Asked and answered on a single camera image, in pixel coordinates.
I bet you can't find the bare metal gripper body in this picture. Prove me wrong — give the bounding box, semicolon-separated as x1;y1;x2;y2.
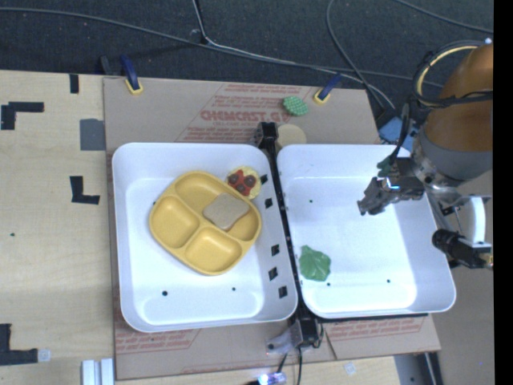
386;156;462;205

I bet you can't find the thin black rod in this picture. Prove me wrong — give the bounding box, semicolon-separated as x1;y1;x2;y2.
269;142;305;318

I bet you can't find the white plastic tray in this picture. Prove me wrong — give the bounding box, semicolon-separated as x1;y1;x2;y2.
111;141;300;334
276;143;458;320

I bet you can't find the yellow and red pizza slice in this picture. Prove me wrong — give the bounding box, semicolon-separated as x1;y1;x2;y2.
225;166;263;201

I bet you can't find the green lettuce leaf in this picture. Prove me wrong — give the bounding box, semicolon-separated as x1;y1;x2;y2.
297;245;333;283

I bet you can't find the black cylinder on white bracket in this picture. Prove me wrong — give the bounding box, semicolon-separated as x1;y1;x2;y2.
431;194;494;270

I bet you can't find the green dotted round biscuit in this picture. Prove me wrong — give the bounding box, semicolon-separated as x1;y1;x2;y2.
281;95;310;118

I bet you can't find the yellow divided plate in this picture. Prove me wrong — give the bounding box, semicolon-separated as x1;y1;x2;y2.
148;170;263;277

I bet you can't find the brown cardboard board, red print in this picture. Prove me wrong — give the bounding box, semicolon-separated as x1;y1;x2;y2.
102;76;442;381

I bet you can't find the tan round biscuit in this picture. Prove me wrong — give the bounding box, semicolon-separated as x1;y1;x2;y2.
276;123;308;146

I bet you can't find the black block with thin wires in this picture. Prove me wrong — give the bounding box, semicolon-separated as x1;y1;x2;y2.
252;121;280;150
294;315;324;349

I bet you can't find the tan bread slice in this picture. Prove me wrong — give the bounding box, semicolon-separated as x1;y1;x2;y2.
202;192;252;233

